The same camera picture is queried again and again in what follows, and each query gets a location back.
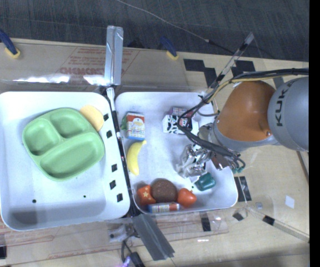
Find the thin cable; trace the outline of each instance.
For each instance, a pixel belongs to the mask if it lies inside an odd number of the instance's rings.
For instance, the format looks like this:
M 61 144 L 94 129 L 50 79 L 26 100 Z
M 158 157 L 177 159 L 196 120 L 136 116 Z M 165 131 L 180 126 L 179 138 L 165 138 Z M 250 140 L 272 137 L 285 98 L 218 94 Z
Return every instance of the thin cable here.
M 195 36 L 195 37 L 197 37 L 197 38 L 199 38 L 199 39 L 207 42 L 207 43 L 210 42 L 209 39 L 203 38 L 203 37 L 201 37 L 201 36 L 199 36 L 199 35 L 191 32 L 191 31 L 189 31 L 189 30 L 187 30 L 187 29 L 185 29 L 185 28 L 182 28 L 182 27 L 180 27 L 180 26 L 177 26 L 177 25 L 175 25 L 175 24 L 173 24 L 173 23 L 171 23 L 171 22 L 168 22 L 168 21 L 166 21 L 165 19 L 161 18 L 160 16 L 158 16 L 158 15 L 152 13 L 152 12 L 149 12 L 149 11 L 143 9 L 143 8 L 139 8 L 139 7 L 137 7 L 137 6 L 131 5 L 131 4 L 129 4 L 129 3 L 127 3 L 127 2 L 124 2 L 124 1 L 122 1 L 122 0 L 116 0 L 116 1 L 119 2 L 119 3 L 121 3 L 121 4 L 123 4 L 123 5 L 126 5 L 126 6 L 128 6 L 128 7 L 131 7 L 131 8 L 134 8 L 134 9 L 136 9 L 136 10 L 139 10 L 139 11 L 142 11 L 142 12 L 144 12 L 144 13 L 147 13 L 147 14 L 155 17 L 156 19 L 159 19 L 160 21 L 162 21 L 162 22 L 164 22 L 164 23 L 166 23 L 166 24 L 169 24 L 170 26 L 175 27 L 175 28 L 178 28 L 178 29 L 181 29 L 181 30 L 183 30 L 183 31 L 185 31 L 185 32 L 187 32 L 187 33 L 189 33 L 189 34 L 191 34 L 191 35 L 193 35 L 193 36 Z

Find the teal object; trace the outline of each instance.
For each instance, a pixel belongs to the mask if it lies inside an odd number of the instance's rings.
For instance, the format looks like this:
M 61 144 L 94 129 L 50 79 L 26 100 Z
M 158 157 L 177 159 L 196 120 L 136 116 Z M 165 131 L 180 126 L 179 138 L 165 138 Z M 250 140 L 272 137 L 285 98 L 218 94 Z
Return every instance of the teal object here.
M 35 118 L 22 133 L 23 144 L 40 170 L 52 180 L 67 180 L 104 156 L 101 136 L 73 108 L 59 108 Z
M 199 177 L 194 184 L 199 191 L 204 191 L 213 188 L 216 185 L 216 181 L 210 173 L 206 173 Z

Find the white plastic tray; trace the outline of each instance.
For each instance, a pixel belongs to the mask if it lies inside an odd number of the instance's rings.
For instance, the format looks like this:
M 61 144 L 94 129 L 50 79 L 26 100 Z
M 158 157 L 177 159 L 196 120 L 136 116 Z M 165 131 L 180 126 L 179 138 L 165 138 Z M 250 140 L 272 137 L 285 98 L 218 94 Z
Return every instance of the white plastic tray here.
M 208 161 L 207 170 L 212 173 L 216 185 L 206 191 L 199 191 L 189 179 L 180 177 L 175 170 L 175 165 L 179 163 L 183 149 L 191 142 L 185 135 L 164 133 L 162 119 L 172 107 L 191 108 L 199 101 L 200 98 L 196 92 L 126 92 L 116 98 L 119 123 L 129 111 L 142 113 L 145 117 L 147 144 L 142 146 L 138 154 L 139 175 L 129 173 L 132 194 L 136 203 L 138 203 L 137 189 L 144 185 L 151 185 L 155 179 L 170 180 L 178 190 L 186 187 L 196 194 L 196 203 L 179 212 L 226 209 L 237 202 L 238 190 L 230 168 L 218 171 L 212 162 Z M 212 114 L 212 105 L 203 106 L 200 112 Z M 195 120 L 199 122 L 199 126 L 202 126 L 213 122 L 214 117 L 197 115 Z M 125 131 L 121 131 L 121 135 L 124 149 L 127 151 L 134 140 L 127 139 Z M 138 205 L 138 208 L 143 213 L 148 213 L 143 206 Z
M 100 130 L 106 149 L 100 162 L 66 181 L 39 170 L 22 142 L 22 131 L 37 116 L 61 107 L 99 109 L 108 119 Z M 88 92 L 0 94 L 0 204 L 4 223 L 15 230 L 116 219 L 130 206 L 128 188 L 108 101 Z

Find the blue clamp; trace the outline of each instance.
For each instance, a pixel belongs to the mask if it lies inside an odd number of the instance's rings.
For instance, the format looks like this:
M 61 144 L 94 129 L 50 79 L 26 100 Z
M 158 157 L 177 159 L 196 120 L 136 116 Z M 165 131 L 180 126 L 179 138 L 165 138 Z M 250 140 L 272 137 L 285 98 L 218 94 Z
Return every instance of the blue clamp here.
M 12 58 L 18 58 L 19 55 L 21 54 L 21 52 L 19 51 L 19 49 L 17 49 L 13 42 L 11 41 L 11 39 L 9 38 L 9 36 L 0 29 L 0 40 L 1 42 L 4 43 L 4 45 L 6 46 L 6 48 L 4 49 L 4 51 L 11 56 Z
M 162 36 L 160 38 L 160 43 L 165 46 L 167 49 L 167 55 L 172 59 L 172 60 L 177 60 L 178 55 L 176 53 L 175 46 L 173 43 L 165 36 Z

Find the blue handle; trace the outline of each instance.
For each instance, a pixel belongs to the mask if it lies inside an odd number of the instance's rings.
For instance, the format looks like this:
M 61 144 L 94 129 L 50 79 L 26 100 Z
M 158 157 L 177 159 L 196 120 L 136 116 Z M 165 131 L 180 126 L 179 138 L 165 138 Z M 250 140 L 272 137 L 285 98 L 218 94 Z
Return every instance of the blue handle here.
M 4 45 L 9 49 L 9 51 L 13 55 L 16 55 L 18 53 L 16 47 L 14 46 L 9 36 L 1 29 L 0 29 L 0 40 L 4 43 Z
M 176 49 L 175 46 L 173 45 L 173 43 L 165 36 L 162 36 L 160 38 L 160 43 L 163 44 L 165 46 L 165 48 L 173 55 L 176 56 Z

